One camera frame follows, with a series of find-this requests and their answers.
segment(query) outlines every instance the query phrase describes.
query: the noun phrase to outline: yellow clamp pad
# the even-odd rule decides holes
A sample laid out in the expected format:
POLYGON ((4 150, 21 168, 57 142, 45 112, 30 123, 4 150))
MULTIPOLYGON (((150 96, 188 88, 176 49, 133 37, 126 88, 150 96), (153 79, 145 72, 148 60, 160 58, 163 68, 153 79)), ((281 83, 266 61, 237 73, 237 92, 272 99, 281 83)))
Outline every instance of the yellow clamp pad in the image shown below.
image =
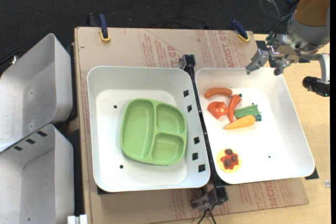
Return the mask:
POLYGON ((247 36, 247 39, 245 39, 242 35, 238 35, 238 37, 239 37, 242 41, 244 41, 244 42, 249 42, 249 41, 250 41, 250 37, 249 37, 249 36, 247 36))
POLYGON ((103 42, 109 42, 111 40, 109 33, 107 33, 108 34, 107 38, 104 38, 103 32, 101 30, 99 31, 99 34, 100 34, 100 38, 103 42))

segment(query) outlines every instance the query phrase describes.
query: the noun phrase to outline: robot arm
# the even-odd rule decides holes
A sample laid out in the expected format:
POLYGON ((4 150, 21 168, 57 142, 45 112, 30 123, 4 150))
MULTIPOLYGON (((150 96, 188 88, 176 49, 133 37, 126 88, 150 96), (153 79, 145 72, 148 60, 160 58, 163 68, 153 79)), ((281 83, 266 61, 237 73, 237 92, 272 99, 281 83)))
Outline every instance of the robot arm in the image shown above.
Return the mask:
POLYGON ((300 0, 286 34, 271 33, 266 40, 268 50, 258 49, 246 66, 247 74, 262 67, 269 57, 276 64, 276 76, 292 63, 318 60, 321 79, 306 77, 303 86, 319 95, 330 95, 329 54, 317 53, 330 41, 330 0, 300 0))

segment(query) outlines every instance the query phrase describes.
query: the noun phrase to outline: blue clamp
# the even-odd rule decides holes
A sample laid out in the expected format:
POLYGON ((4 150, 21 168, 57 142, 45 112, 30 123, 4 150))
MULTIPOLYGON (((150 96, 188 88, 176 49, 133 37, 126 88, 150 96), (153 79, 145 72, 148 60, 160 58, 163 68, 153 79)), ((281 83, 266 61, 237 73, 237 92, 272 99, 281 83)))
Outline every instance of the blue clamp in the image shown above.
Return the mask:
POLYGON ((233 20, 231 22, 231 26, 234 30, 236 30, 238 32, 238 37, 244 41, 244 42, 248 42, 250 40, 249 36, 247 35, 244 27, 237 22, 236 20, 233 20))
POLYGON ((111 40, 109 32, 107 30, 107 23, 104 14, 99 14, 99 21, 101 30, 99 31, 101 40, 103 42, 109 42, 111 40))

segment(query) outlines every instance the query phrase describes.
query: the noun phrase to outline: cardboard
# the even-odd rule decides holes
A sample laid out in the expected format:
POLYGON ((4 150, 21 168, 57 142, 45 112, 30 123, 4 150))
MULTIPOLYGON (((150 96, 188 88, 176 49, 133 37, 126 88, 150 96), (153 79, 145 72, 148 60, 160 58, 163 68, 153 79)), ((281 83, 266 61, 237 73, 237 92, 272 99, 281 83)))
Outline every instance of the cardboard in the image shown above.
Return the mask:
MULTIPOLYGON (((97 27, 75 29, 79 86, 79 118, 85 210, 89 223, 154 223, 199 218, 191 201, 199 189, 98 194, 92 173, 92 150, 87 74, 95 66, 176 67, 184 54, 193 54, 196 69, 244 67, 257 46, 252 33, 243 42, 234 31, 109 28, 110 42, 102 42, 97 27)), ((233 214, 308 203, 302 180, 283 179, 226 187, 229 200, 214 215, 233 214)))

